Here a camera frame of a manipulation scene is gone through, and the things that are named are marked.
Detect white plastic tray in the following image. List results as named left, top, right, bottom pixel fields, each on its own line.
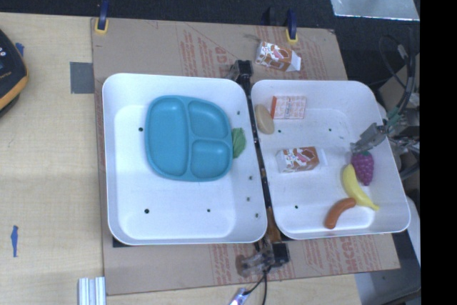
left=250, top=79, right=411, bottom=241
left=101, top=73, right=268, bottom=246

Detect orange carton with picture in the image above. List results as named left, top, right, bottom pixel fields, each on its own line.
left=275, top=146, right=328, bottom=174
left=253, top=41, right=302, bottom=73

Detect blue divided plate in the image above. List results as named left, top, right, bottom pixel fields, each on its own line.
left=144, top=94, right=235, bottom=183

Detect thin black rod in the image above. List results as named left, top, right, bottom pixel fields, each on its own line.
left=241, top=74, right=276, bottom=244

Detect black block with wires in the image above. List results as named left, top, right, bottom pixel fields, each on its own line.
left=227, top=59, right=255, bottom=84
left=236, top=241, right=290, bottom=276

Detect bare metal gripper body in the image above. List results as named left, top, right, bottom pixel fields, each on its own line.
left=382, top=116, right=421, bottom=154

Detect brown cardboard board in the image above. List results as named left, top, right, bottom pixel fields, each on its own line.
left=89, top=16, right=401, bottom=296

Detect green lettuce leaf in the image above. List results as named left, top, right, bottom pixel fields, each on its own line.
left=231, top=126, right=248, bottom=160

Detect yellow banana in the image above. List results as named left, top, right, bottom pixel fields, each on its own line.
left=341, top=163, right=381, bottom=212

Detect orange sausage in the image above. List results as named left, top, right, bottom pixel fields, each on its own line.
left=323, top=197, right=358, bottom=230

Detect beige biscuit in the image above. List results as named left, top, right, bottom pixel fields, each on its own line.
left=253, top=104, right=276, bottom=136

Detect plain orange and white carton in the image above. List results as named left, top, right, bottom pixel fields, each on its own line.
left=269, top=95, right=308, bottom=121

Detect purple grapes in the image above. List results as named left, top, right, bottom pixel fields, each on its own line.
left=350, top=150, right=376, bottom=186

